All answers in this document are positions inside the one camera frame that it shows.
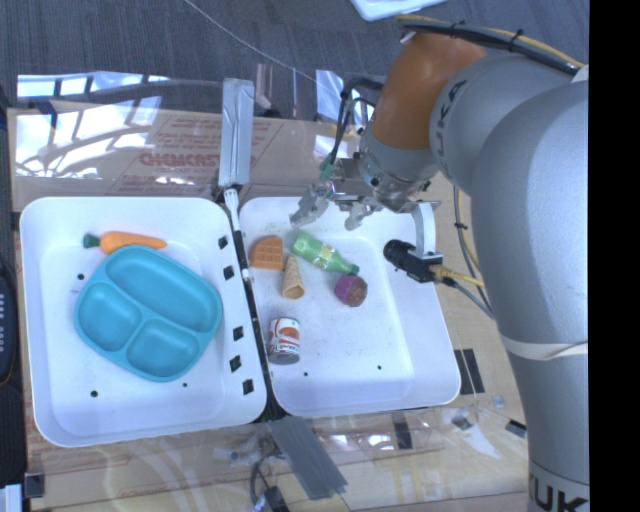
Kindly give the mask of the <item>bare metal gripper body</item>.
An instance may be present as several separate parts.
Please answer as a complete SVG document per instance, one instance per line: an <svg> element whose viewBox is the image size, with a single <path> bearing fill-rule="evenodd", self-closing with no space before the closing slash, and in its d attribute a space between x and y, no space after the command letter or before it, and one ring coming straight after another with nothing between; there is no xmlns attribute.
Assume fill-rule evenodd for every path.
<svg viewBox="0 0 640 512"><path fill-rule="evenodd" d="M430 165L414 169L402 164L399 171L389 170L368 157L338 159L325 179L327 198L333 202L391 211L411 210L430 181Z"/></svg>

